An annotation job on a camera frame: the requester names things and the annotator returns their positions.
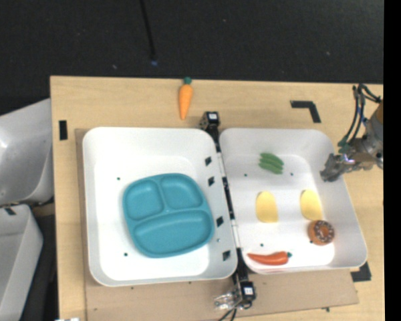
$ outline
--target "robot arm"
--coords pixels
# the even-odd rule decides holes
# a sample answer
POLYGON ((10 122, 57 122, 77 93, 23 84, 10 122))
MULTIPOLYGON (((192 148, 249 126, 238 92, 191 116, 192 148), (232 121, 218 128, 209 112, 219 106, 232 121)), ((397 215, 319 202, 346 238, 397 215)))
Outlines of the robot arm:
POLYGON ((370 170, 374 165, 383 169, 383 100, 363 84, 354 86, 353 90, 356 101, 354 120, 348 133, 338 143, 340 154, 330 154, 321 171, 324 181, 335 181, 342 174, 356 170, 370 170), (379 104, 370 119, 364 118, 366 100, 379 104), (365 133, 361 138, 356 138, 362 123, 366 128, 365 133))

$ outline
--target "wooden table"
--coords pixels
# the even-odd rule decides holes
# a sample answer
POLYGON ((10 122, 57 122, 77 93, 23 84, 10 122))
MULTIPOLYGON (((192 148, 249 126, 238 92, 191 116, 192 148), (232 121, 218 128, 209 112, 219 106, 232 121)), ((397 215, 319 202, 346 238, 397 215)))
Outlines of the wooden table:
MULTIPOLYGON (((78 190, 77 129, 97 126, 193 128, 208 110, 219 112, 221 129, 314 128, 337 144, 347 132, 354 113, 351 84, 194 80, 194 98, 188 118, 181 121, 177 104, 181 82, 51 77, 60 318, 87 320, 89 314, 78 190), (309 109, 293 108, 291 101, 313 102, 321 122, 313 121, 309 109)), ((368 86, 376 95, 383 94, 383 86, 368 86)), ((375 108, 374 103, 367 104, 366 116, 370 116, 375 108)), ((381 320, 384 319, 383 171, 373 168, 350 173, 345 176, 345 181, 367 243, 372 280, 354 284, 359 303, 355 301, 355 304, 331 308, 329 312, 333 321, 381 320)), ((309 303, 301 305, 301 309, 306 308, 311 308, 309 303)), ((249 316, 244 320, 329 320, 330 317, 322 309, 277 310, 286 313, 249 316)), ((216 319, 222 314, 215 314, 216 319)), ((244 312, 237 314, 239 317, 246 315, 244 312)))

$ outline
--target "orange carrot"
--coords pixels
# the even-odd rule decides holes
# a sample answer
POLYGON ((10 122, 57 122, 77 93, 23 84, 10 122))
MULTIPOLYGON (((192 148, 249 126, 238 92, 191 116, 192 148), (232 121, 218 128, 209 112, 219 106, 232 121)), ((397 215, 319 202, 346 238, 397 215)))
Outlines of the orange carrot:
POLYGON ((190 103, 193 97, 193 88, 190 85, 192 79, 189 77, 184 78, 184 84, 180 88, 180 92, 178 94, 178 103, 180 106, 180 117, 181 120, 184 120, 187 116, 188 108, 190 107, 190 103))
POLYGON ((268 255, 253 254, 253 253, 248 253, 247 255, 253 261, 265 265, 283 265, 288 263, 288 258, 291 257, 291 253, 285 251, 280 251, 268 255))

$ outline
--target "donut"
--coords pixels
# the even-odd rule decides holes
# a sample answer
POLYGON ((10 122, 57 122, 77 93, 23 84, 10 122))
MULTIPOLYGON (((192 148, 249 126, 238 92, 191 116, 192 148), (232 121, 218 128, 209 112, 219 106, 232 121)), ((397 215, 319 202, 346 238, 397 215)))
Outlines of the donut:
POLYGON ((333 241, 336 233, 331 223, 324 220, 316 220, 309 224, 307 234, 312 243, 316 245, 327 245, 333 241))

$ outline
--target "brown donut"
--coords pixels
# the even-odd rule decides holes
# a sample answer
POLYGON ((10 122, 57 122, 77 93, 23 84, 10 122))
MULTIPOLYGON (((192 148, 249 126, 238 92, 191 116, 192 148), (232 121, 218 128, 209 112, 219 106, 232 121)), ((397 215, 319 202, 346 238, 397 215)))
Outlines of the brown donut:
POLYGON ((334 227, 324 220, 312 221, 307 229, 307 234, 312 243, 316 245, 327 245, 334 239, 334 227))

